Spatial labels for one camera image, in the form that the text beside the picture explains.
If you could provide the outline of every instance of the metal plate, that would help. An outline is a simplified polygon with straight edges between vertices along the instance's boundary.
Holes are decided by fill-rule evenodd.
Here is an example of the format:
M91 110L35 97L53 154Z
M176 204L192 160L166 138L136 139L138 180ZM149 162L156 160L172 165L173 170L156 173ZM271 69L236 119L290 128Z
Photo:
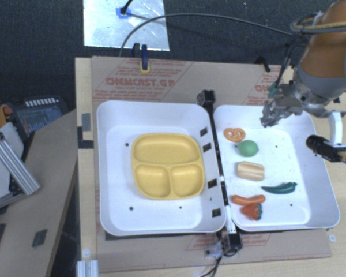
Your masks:
M133 0L127 12L142 18L118 15L117 10L127 1L84 0L85 46L120 48L127 35L146 18L164 15L163 0ZM134 43L147 44L149 50L169 51L166 20L145 25L125 47L132 48Z

